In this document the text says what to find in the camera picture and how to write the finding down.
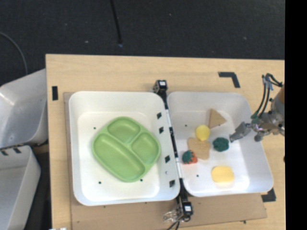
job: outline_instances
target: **yellow toy food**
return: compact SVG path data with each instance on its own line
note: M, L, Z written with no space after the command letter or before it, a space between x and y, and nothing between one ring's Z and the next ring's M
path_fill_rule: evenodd
M214 182L232 182L235 175L229 166L215 166L211 171L211 177Z
M210 129L206 125L199 125L195 130L196 137L201 140L207 140L210 136Z

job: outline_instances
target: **yellow ball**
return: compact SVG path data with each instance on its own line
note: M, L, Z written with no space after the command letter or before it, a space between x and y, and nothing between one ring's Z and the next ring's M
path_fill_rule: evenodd
M210 136L210 129L206 125L199 125L195 130L196 137L201 140L207 140Z

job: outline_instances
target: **cable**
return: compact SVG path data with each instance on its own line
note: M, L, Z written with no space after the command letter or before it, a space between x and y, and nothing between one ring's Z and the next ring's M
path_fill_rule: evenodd
M8 39L19 51L22 59L23 59L23 62L24 62L24 69L25 69L25 74L28 75L28 66L27 66L27 63L25 61L25 58L24 58L24 54L23 52L21 51L21 49L19 48L19 46L14 42L13 39L11 39L9 36L7 36L6 34L0 32L0 35L2 35L3 37L5 37L6 39Z

